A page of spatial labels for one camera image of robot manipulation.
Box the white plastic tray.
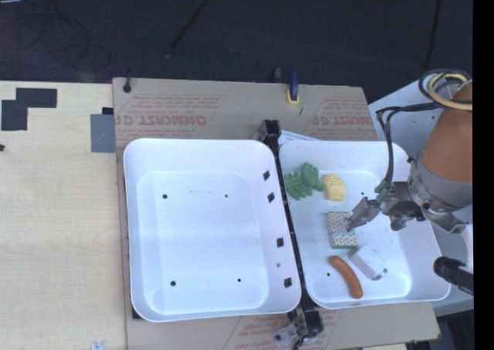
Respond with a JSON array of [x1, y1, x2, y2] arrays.
[[278, 139, 452, 311], [122, 137, 303, 324]]

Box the clear plastic bottle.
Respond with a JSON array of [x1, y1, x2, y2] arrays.
[[348, 244, 388, 281]]

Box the black cylinder on white bracket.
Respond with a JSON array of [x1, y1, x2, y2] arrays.
[[432, 224, 474, 297]]

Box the brown cardboard board red print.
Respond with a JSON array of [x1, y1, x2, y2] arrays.
[[111, 77, 442, 350]]

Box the yellow toy corn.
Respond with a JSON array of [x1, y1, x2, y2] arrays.
[[321, 173, 347, 202]]

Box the white paper slip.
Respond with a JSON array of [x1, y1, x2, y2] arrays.
[[279, 130, 321, 145]]

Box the white green patterned carton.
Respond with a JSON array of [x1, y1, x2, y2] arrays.
[[324, 211, 360, 250]]

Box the thin black rod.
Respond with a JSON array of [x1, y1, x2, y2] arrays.
[[269, 135, 316, 317]]

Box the orange toy sausage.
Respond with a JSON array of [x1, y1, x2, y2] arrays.
[[328, 255, 364, 300]]

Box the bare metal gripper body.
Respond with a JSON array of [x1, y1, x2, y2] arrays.
[[380, 182, 470, 234]]

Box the green toy lettuce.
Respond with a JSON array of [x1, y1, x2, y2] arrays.
[[283, 162, 326, 202]]

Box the black block with thin wires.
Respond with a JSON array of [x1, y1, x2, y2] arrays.
[[299, 308, 326, 340], [258, 119, 283, 144]]

